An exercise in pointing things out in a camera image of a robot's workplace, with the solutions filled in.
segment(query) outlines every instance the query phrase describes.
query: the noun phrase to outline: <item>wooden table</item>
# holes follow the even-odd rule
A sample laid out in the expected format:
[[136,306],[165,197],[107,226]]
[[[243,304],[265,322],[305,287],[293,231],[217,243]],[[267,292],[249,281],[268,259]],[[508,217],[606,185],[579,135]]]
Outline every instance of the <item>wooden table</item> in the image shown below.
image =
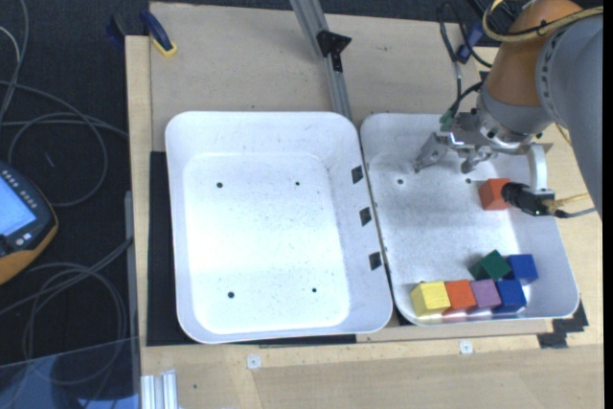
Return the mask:
[[[147,37],[126,40],[143,375],[176,370],[184,409],[603,407],[602,222],[596,214],[559,222],[589,322],[585,331],[567,335],[567,349],[541,349],[536,334],[553,330],[542,319],[444,329],[392,319],[348,345],[148,347],[149,154],[164,149],[168,119],[186,109],[330,109],[325,71],[310,57],[293,12],[177,4],[151,10],[179,51],[165,60]],[[333,31],[353,37],[343,62],[356,124],[373,112],[438,114],[448,107],[455,82],[436,23],[327,18]],[[449,31],[457,42],[457,30]],[[466,86],[477,70],[463,68]],[[547,155],[551,188],[560,196],[583,193],[573,152],[554,127],[543,141],[554,144]],[[461,354],[466,340],[473,353]],[[260,368],[248,367],[249,355],[259,357]]]

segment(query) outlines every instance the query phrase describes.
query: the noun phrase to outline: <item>blue block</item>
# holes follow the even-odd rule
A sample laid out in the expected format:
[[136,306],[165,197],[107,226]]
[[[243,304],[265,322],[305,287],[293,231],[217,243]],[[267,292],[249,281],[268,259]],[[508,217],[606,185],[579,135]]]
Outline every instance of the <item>blue block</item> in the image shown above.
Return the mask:
[[515,313],[526,306],[524,289],[518,280],[499,280],[496,282],[496,287],[502,304],[492,311],[494,314]]
[[511,254],[507,256],[507,262],[511,273],[506,275],[505,279],[518,280],[522,285],[526,285],[538,278],[532,254]]

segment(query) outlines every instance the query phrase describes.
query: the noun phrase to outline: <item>handheld device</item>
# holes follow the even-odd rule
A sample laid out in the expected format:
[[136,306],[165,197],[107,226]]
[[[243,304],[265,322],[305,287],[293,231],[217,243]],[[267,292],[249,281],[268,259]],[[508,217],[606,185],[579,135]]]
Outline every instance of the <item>handheld device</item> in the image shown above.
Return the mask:
[[56,233],[56,214],[40,190],[0,161],[0,284],[36,259]]

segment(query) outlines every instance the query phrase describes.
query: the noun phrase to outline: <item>blue and yellow clamp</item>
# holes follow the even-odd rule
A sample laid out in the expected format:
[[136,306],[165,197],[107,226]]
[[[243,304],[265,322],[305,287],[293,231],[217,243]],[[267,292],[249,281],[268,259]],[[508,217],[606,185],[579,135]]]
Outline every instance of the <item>blue and yellow clamp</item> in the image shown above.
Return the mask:
[[153,46],[163,57],[170,58],[176,54],[176,45],[169,38],[160,21],[149,11],[141,11],[139,18],[145,25],[146,30],[153,38]]

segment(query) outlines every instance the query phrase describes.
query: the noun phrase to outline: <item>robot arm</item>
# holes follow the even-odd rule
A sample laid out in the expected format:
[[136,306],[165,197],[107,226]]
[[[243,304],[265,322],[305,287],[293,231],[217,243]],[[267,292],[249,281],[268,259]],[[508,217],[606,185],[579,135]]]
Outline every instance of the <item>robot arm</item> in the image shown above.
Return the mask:
[[[484,15],[484,28],[502,44],[476,107],[454,114],[452,122],[432,134],[414,162],[415,170],[436,164],[449,148],[465,159],[462,172],[498,152],[538,159],[534,135],[558,123],[570,133],[579,169],[602,218],[602,8],[584,11],[569,0],[531,0],[507,35],[488,28],[492,9]],[[538,161],[532,167],[534,173],[543,169]],[[541,181],[533,175],[532,185],[525,187],[537,205],[552,196],[535,185]]]

